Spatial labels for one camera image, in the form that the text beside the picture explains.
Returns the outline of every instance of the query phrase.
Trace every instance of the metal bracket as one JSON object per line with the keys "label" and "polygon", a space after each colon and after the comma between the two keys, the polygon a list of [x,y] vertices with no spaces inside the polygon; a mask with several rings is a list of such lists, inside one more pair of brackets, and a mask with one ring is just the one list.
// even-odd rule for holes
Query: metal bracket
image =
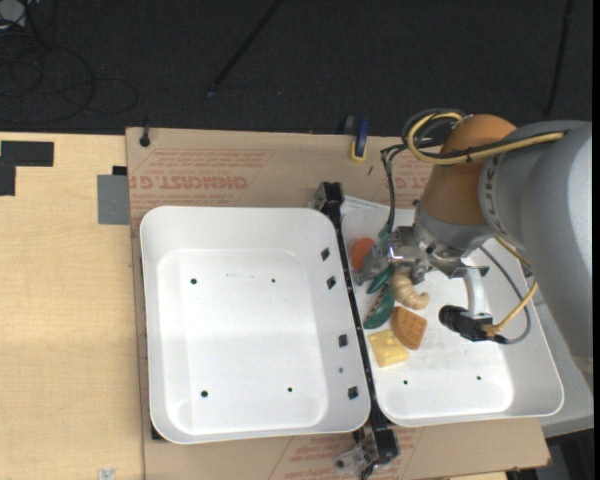
{"label": "metal bracket", "polygon": [[360,477],[365,471],[373,468],[378,460],[378,450],[373,440],[373,434],[356,443],[356,445],[333,458],[333,465],[338,471],[347,471]]}
{"label": "metal bracket", "polygon": [[369,472],[366,473],[367,476],[364,476],[364,478],[368,478],[368,475],[371,474],[371,470],[373,469],[373,465],[391,462],[392,459],[400,455],[400,449],[393,430],[388,428],[389,421],[378,405],[376,389],[371,372],[371,362],[369,361],[369,353],[367,351],[362,322],[360,321],[360,314],[358,312],[358,304],[353,289],[351,270],[349,268],[349,261],[347,260],[347,248],[342,234],[342,215],[340,213],[340,207],[343,202],[344,192],[342,190],[342,184],[323,182],[320,184],[311,206],[329,217],[336,228],[336,235],[338,237],[338,248],[340,249],[342,270],[344,272],[344,279],[349,293],[349,304],[351,305],[351,313],[353,315],[358,344],[360,346],[360,355],[366,374],[367,389],[369,390],[369,396],[371,398],[369,420],[371,423],[372,438],[375,443],[374,453],[377,454],[377,458],[371,464],[370,468],[367,468],[369,469]]}
{"label": "metal bracket", "polygon": [[411,226],[399,226],[389,237],[387,251],[389,263],[406,264],[411,269],[411,281],[414,285],[420,283],[432,268],[436,268],[449,279],[464,277],[468,270],[478,270],[481,276],[485,276],[489,267],[470,267],[462,262],[460,257],[449,257],[448,259],[437,258],[423,250],[418,244]]}
{"label": "metal bracket", "polygon": [[116,480],[116,471],[113,468],[100,468],[98,480]]}

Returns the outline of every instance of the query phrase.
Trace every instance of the green object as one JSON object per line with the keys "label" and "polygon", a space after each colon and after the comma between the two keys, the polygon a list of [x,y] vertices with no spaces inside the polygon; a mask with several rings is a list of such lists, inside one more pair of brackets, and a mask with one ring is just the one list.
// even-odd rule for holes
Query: green object
{"label": "green object", "polygon": [[387,248],[387,245],[389,245],[390,236],[391,230],[389,229],[388,224],[385,224],[378,233],[378,247],[382,250],[385,250]]}
{"label": "green object", "polygon": [[386,284],[384,286],[385,291],[380,295],[380,303],[376,308],[371,310],[371,313],[365,320],[364,324],[362,324],[364,329],[377,329],[387,320],[389,320],[391,313],[393,313],[395,299],[393,298],[393,293],[391,293],[389,287]]}
{"label": "green object", "polygon": [[373,280],[373,283],[371,283],[371,286],[369,286],[367,293],[370,294],[377,292],[380,288],[382,288],[382,286],[389,282],[391,274],[393,274],[393,264],[389,265],[376,276],[376,278]]}

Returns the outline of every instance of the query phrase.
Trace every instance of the yellow cable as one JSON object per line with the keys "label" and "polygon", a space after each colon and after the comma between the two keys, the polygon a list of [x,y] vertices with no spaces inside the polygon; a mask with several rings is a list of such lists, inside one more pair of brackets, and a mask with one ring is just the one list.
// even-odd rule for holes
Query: yellow cable
{"label": "yellow cable", "polygon": [[516,249],[510,243],[506,242],[501,236],[499,236],[499,235],[496,236],[496,240],[502,247],[504,247],[507,251],[509,251],[510,254],[513,254],[516,258],[518,258],[527,267],[531,267],[531,264],[529,263],[527,258],[522,256],[522,254],[520,254],[518,251],[516,251]]}
{"label": "yellow cable", "polygon": [[453,157],[453,158],[437,158],[437,157],[434,157],[434,156],[431,156],[431,155],[421,152],[415,145],[414,138],[415,138],[415,134],[417,133],[417,131],[420,129],[420,127],[424,123],[426,123],[429,120],[446,118],[446,117],[452,117],[452,118],[456,119],[456,121],[460,121],[462,119],[462,116],[456,112],[447,112],[445,114],[428,114],[425,117],[423,117],[422,119],[420,119],[416,124],[414,124],[409,129],[409,132],[407,133],[407,137],[406,137],[407,138],[407,146],[409,148],[409,151],[411,151],[411,153],[413,153],[413,156],[415,156],[421,162],[426,162],[426,163],[435,164],[435,165],[455,165],[455,164],[467,162],[467,160],[469,158],[471,158],[473,160],[475,160],[477,158],[485,158],[488,156],[497,155],[498,153],[505,153],[507,151],[514,151],[516,149],[521,149],[521,148],[525,148],[528,146],[535,146],[537,144],[553,142],[553,141],[556,141],[556,140],[564,137],[563,132],[544,133],[544,134],[535,135],[532,137],[527,137],[526,139],[523,139],[520,141],[503,144],[501,146],[494,145],[493,147],[490,147],[489,149],[485,149],[482,151],[476,151],[475,153],[462,154],[460,156]]}
{"label": "yellow cable", "polygon": [[[516,251],[515,248],[511,244],[505,242],[500,236],[496,236],[496,240],[498,241],[498,243],[500,243],[500,245],[502,245],[502,247],[504,247],[510,254],[512,254],[513,256],[518,258],[522,263],[524,263],[528,267],[531,266],[529,264],[529,261],[527,261],[527,259],[524,256],[522,256],[518,251]],[[537,281],[534,280],[533,284],[529,288],[529,291],[524,296],[524,298],[520,301],[520,303],[515,308],[513,308],[511,310],[511,312],[506,317],[504,317],[502,322],[500,322],[497,325],[493,325],[493,324],[483,325],[482,330],[485,331],[490,336],[494,336],[494,335],[502,332],[502,329],[504,329],[505,326],[511,320],[513,320],[513,318],[518,313],[520,313],[520,311],[529,303],[529,301],[531,300],[531,298],[533,297],[533,295],[536,293],[537,290],[538,290],[538,283],[537,283]]]}
{"label": "yellow cable", "polygon": [[534,281],[533,284],[531,285],[531,288],[529,288],[529,291],[527,292],[527,294],[520,301],[520,303],[515,308],[513,308],[513,310],[511,311],[511,313],[509,313],[506,317],[504,317],[504,319],[502,320],[502,322],[500,322],[498,325],[494,325],[493,326],[494,333],[497,334],[497,333],[502,332],[502,329],[504,329],[505,326],[511,320],[513,320],[513,318],[518,313],[520,313],[520,311],[529,303],[529,301],[531,300],[531,298],[533,297],[533,295],[536,293],[537,289],[538,289],[538,283],[536,281]]}

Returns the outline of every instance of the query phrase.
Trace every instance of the orange object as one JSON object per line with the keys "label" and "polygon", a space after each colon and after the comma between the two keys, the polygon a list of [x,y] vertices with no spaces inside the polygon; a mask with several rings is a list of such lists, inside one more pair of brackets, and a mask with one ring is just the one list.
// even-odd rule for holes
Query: orange object
{"label": "orange object", "polygon": [[351,248],[351,264],[356,270],[362,269],[364,259],[376,243],[371,238],[360,238]]}
{"label": "orange object", "polygon": [[[459,122],[440,152],[493,144],[515,129],[501,117],[478,114]],[[484,225],[478,201],[478,180],[484,161],[434,166],[420,200],[429,215],[450,224]]]}
{"label": "orange object", "polygon": [[391,315],[391,328],[405,347],[418,350],[427,328],[427,320],[407,308],[396,306]]}

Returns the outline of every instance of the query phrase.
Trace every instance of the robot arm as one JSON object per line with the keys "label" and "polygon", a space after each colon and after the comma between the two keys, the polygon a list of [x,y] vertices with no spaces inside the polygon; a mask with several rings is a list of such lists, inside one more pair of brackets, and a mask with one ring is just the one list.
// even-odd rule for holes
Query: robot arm
{"label": "robot arm", "polygon": [[[451,121],[453,130],[428,155],[418,132],[431,131],[436,119]],[[462,258],[494,236],[510,244],[528,262],[576,364],[592,370],[591,123],[516,128],[492,115],[425,112],[404,136],[399,150],[436,165],[413,226],[391,234],[388,261],[409,263],[414,284],[437,268],[465,277],[472,289],[476,275],[467,275]],[[489,324],[471,311],[445,307],[440,319],[468,339],[489,338]]]}

